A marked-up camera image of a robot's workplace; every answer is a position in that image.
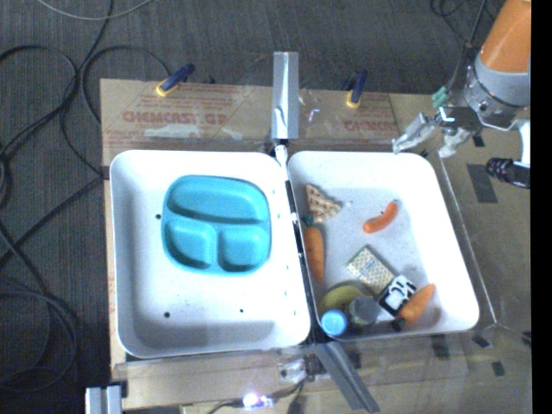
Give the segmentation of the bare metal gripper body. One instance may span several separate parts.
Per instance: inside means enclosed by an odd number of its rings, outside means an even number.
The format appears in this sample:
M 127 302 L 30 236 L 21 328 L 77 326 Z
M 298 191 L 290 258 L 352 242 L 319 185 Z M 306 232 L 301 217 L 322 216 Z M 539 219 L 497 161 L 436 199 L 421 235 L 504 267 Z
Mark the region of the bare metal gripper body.
M 482 129 L 512 131 L 524 123 L 524 119 L 516 118 L 520 107 L 496 98 L 480 82 L 475 70 L 467 70 L 465 84 L 460 89 L 436 96 L 435 105 L 436 124 L 450 130 L 477 135 Z

